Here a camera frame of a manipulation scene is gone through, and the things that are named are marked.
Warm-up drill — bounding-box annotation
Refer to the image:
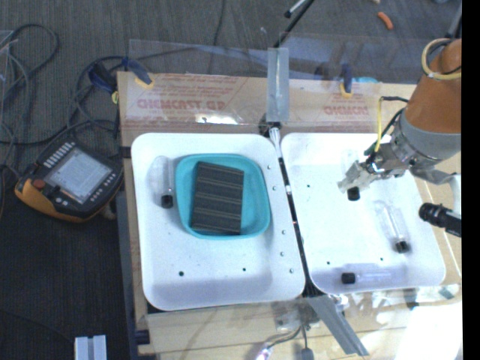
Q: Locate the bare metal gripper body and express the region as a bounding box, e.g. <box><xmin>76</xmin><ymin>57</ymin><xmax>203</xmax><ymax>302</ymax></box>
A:
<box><xmin>366</xmin><ymin>141</ymin><xmax>416</xmax><ymax>179</ymax></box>

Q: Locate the clear plastic bottle black cap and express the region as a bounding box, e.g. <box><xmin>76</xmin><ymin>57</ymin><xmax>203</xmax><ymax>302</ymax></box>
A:
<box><xmin>340</xmin><ymin>269</ymin><xmax>394</xmax><ymax>286</ymax></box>
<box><xmin>341</xmin><ymin>150</ymin><xmax>362</xmax><ymax>203</ymax></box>
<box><xmin>373</xmin><ymin>199</ymin><xmax>411</xmax><ymax>254</ymax></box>
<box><xmin>148</xmin><ymin>155</ymin><xmax>176</xmax><ymax>209</ymax></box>

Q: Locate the white plastic tray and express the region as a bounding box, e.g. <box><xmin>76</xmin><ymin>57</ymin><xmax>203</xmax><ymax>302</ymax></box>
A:
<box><xmin>280</xmin><ymin>131</ymin><xmax>448</xmax><ymax>296</ymax></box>
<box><xmin>130</xmin><ymin>131</ymin><xmax>307</xmax><ymax>312</ymax></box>

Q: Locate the blue divided plate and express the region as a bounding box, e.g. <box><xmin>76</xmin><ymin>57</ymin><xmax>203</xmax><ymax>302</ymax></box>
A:
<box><xmin>175</xmin><ymin>152</ymin><xmax>272</xmax><ymax>240</ymax></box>

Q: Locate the dark striped box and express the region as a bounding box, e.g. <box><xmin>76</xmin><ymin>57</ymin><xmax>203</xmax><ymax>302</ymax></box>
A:
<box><xmin>187</xmin><ymin>160</ymin><xmax>246</xmax><ymax>236</ymax></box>

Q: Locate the orange sausage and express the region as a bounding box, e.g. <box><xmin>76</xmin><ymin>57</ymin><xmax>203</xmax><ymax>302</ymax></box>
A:
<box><xmin>376</xmin><ymin>10</ymin><xmax>395</xmax><ymax>31</ymax></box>

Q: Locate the brown cardboard board red print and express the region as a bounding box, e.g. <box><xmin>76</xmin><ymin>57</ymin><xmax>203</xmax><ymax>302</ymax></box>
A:
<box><xmin>115</xmin><ymin>70</ymin><xmax>463</xmax><ymax>356</ymax></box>

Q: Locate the black cylinder on white bracket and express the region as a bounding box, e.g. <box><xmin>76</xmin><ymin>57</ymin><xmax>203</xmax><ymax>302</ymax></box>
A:
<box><xmin>410</xmin><ymin>166</ymin><xmax>463</xmax><ymax>239</ymax></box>

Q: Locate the black block with thin wires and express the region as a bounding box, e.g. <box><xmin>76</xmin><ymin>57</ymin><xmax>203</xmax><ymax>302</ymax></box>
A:
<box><xmin>258</xmin><ymin>119</ymin><xmax>282</xmax><ymax>134</ymax></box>

